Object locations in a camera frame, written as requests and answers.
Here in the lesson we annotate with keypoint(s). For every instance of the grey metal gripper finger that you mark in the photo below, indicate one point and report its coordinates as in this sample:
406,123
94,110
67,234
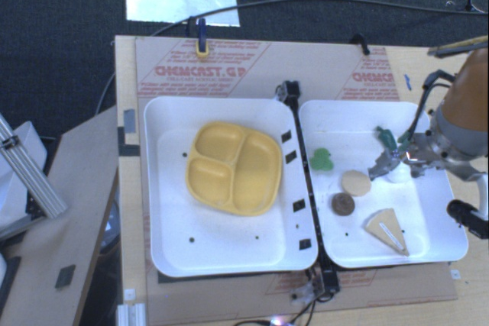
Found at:
417,168
384,163

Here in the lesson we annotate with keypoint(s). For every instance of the green broccoli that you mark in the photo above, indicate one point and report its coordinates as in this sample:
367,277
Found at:
321,161

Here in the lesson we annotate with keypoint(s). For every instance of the tan pizza slice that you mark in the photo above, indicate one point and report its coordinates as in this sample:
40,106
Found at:
386,227

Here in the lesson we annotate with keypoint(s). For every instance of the thin black rod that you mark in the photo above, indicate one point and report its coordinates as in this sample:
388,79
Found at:
305,168

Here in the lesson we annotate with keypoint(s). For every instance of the tan round biscuit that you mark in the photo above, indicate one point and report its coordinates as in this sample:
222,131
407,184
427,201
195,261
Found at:
356,183

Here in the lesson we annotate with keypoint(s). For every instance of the yellow divided plate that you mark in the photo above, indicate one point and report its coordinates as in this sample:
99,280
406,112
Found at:
248,168

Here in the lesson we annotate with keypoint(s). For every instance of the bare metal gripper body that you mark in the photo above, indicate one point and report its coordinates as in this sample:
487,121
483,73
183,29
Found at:
428,150

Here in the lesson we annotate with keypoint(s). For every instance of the black cylinder on white bracket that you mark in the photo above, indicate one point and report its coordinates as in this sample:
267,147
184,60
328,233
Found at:
464,213

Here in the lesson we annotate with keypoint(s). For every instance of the brown cardboard board red print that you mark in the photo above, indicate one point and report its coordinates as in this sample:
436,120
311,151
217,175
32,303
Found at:
305,65

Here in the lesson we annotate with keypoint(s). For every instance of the brown doughnut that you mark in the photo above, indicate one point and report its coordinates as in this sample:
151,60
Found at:
343,204

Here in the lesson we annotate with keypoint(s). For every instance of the white plastic tray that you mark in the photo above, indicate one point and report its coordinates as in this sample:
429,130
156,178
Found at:
229,240
428,210

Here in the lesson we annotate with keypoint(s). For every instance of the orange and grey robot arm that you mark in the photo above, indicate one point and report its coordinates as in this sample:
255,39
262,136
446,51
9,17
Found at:
468,95

